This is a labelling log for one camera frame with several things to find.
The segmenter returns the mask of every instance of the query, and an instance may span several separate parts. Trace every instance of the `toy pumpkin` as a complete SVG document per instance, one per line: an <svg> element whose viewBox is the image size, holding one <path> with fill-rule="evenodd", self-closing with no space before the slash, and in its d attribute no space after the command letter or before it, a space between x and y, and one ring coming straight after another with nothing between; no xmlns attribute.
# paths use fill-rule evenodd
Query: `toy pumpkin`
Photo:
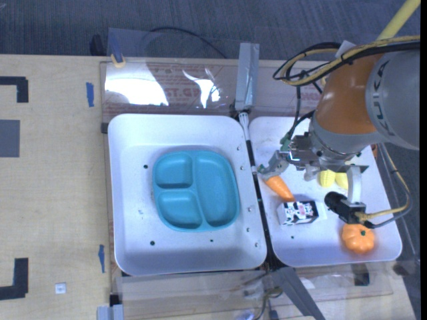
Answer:
<svg viewBox="0 0 427 320"><path fill-rule="evenodd" d="M355 253L364 254L374 248L375 235L362 224L344 224L341 238L346 247Z"/></svg>

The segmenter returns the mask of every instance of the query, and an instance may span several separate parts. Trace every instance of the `gray carpet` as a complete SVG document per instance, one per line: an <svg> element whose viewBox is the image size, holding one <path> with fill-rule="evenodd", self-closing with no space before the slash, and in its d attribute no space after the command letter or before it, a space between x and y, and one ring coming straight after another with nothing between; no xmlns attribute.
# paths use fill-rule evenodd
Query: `gray carpet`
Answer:
<svg viewBox="0 0 427 320"><path fill-rule="evenodd" d="M108 29L174 26L217 39L260 44L261 59L284 60L321 41L375 40L405 0L0 0L0 53L91 55L89 42ZM420 9L398 35L420 34ZM414 198L399 222L404 250L397 267L420 319L420 154L388 145ZM396 192L398 201L402 192Z"/></svg>

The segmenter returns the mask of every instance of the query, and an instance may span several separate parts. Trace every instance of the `orange carrot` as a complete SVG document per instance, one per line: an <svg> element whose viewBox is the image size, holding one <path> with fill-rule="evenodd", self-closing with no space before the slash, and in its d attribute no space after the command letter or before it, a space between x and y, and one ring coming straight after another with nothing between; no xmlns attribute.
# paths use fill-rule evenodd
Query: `orange carrot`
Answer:
<svg viewBox="0 0 427 320"><path fill-rule="evenodd" d="M279 175L274 175L273 177L267 179L265 182L267 186L274 192L276 192L281 198L283 198L284 201L295 201L294 195Z"/></svg>

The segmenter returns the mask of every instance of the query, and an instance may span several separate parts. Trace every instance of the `blue divided plate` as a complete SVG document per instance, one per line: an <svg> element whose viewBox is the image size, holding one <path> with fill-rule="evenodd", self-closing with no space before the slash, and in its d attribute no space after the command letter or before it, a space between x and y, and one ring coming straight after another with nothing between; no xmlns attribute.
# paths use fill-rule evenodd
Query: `blue divided plate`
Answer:
<svg viewBox="0 0 427 320"><path fill-rule="evenodd" d="M160 219L178 231L212 231L239 215L233 169L222 155L207 150L162 155L153 166L154 199Z"/></svg>

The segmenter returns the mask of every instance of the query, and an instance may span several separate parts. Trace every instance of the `gray square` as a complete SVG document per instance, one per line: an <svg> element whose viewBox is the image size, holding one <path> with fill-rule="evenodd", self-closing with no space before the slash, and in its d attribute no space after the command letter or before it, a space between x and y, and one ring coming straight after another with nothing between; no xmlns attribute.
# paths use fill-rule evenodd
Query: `gray square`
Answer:
<svg viewBox="0 0 427 320"><path fill-rule="evenodd" d="M0 120L0 157L19 157L20 120Z"/></svg>

